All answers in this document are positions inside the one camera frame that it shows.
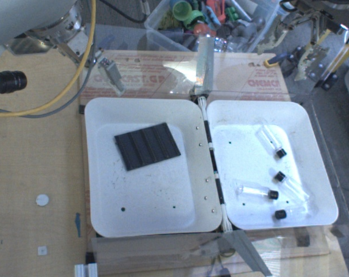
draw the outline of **yellow cable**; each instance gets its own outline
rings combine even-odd
[[[30,115],[30,114],[34,114],[34,113],[38,113],[40,111],[43,111],[43,110],[51,107],[53,104],[57,103],[71,89],[73,84],[77,81],[78,77],[80,76],[80,74],[84,68],[84,65],[86,64],[88,55],[89,55],[90,50],[91,50],[92,41],[94,39],[95,24],[96,24],[96,0],[91,0],[91,28],[90,28],[90,34],[88,36],[86,51],[81,59],[80,65],[78,66],[75,75],[70,80],[68,85],[54,99],[52,99],[51,101],[49,101],[48,103],[46,103],[42,106],[30,109],[30,110],[0,113],[0,117],[19,117],[19,116]]]

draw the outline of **black camera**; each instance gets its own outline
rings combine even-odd
[[[27,86],[27,77],[20,71],[0,72],[0,93],[11,93]]]

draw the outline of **gray floor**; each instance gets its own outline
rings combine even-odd
[[[139,0],[107,0],[114,6],[127,12],[128,15],[136,18],[142,16]],[[147,0],[150,9],[155,7],[162,0]],[[83,16],[85,21],[90,22],[87,8],[84,8]],[[129,27],[135,29],[143,29],[143,24],[135,24],[123,18],[119,14],[110,10],[107,6],[98,2],[96,22],[99,24],[97,33],[109,33],[109,26]],[[117,34],[122,34],[121,40],[117,38]],[[133,32],[144,36],[144,31]],[[116,32],[115,48],[128,49],[130,44],[130,33],[121,29]],[[305,25],[297,28],[285,39],[283,44],[272,50],[275,53],[282,51],[292,51],[296,46],[304,46],[309,40],[309,26]],[[330,53],[326,61],[334,58],[343,44],[343,37],[330,35],[325,41],[330,47]],[[341,244],[343,256],[346,260],[349,270],[349,93],[344,82],[344,75],[347,71],[347,62],[338,71],[339,80],[328,91],[321,88],[313,88],[314,82],[307,80],[303,84],[294,82],[294,75],[287,77],[286,83],[289,91],[294,95],[303,95],[299,102],[309,112],[316,138],[320,146],[320,150],[324,157],[326,170],[329,174],[331,184],[339,206],[339,218],[333,229],[333,233],[338,237]]]

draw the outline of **black vial cap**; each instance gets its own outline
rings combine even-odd
[[[274,216],[276,217],[276,219],[285,219],[287,214],[286,214],[286,211],[281,209],[281,210],[275,211]]]
[[[285,152],[285,150],[284,149],[279,149],[277,152],[276,152],[276,155],[277,155],[277,157],[279,157],[279,158],[282,158],[282,157],[284,157],[284,156],[286,156],[286,152]]]
[[[282,182],[284,179],[286,179],[286,175],[284,173],[282,173],[281,171],[279,171],[274,178],[276,180],[278,180],[279,182]]]
[[[279,197],[278,191],[273,191],[273,190],[268,191],[268,198],[277,200],[278,197]]]

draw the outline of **clear plastic storage box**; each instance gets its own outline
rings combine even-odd
[[[157,42],[158,38],[161,39],[160,45],[164,50],[189,51],[188,48],[174,41],[174,35],[169,36],[170,32],[162,32],[158,30],[164,14],[170,9],[169,1],[170,0],[162,0],[147,18],[145,22],[145,28],[149,30],[147,38],[149,41],[153,42]],[[280,0],[236,0],[250,17],[261,16],[266,21],[264,28],[258,32],[255,40],[249,43],[246,50],[247,53],[255,50],[258,43],[264,38],[269,30],[276,15],[281,12],[279,1]]]

